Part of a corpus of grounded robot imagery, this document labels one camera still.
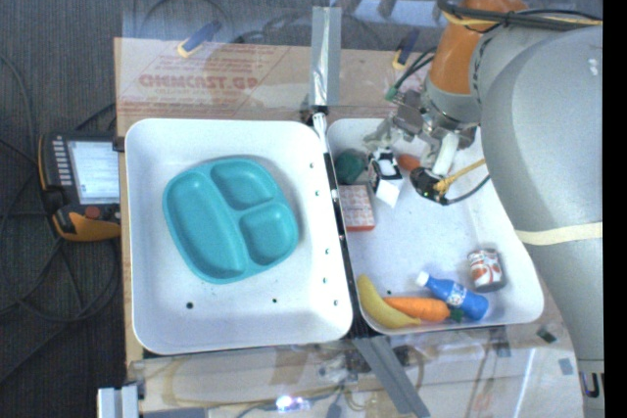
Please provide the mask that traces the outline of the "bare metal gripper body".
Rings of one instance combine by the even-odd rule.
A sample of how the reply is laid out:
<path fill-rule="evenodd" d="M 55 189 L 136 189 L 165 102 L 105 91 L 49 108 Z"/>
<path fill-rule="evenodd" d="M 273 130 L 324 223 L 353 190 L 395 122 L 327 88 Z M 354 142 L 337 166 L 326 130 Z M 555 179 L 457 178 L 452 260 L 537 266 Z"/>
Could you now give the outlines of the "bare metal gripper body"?
<path fill-rule="evenodd" d="M 427 143 L 442 143 L 449 134 L 456 135 L 460 143 L 473 143 L 478 104 L 469 94 L 409 90 L 400 99 L 393 123 L 408 136 Z"/>

